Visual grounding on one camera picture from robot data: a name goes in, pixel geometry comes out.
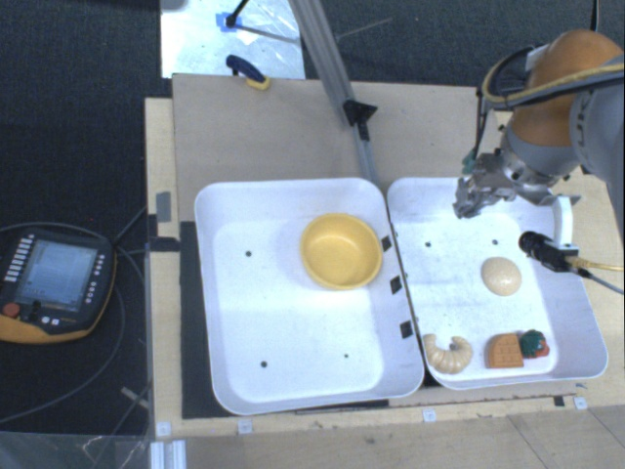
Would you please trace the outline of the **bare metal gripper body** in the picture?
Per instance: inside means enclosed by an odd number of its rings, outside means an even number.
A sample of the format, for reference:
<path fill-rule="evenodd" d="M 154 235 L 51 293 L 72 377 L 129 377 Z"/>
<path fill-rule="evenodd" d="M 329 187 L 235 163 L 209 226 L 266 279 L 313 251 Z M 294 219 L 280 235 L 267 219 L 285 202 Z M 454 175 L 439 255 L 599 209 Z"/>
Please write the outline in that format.
<path fill-rule="evenodd" d="M 481 154 L 469 177 L 472 190 L 493 192 L 504 201 L 521 197 L 534 205 L 553 203 L 551 186 L 556 180 L 533 170 L 507 149 Z"/>

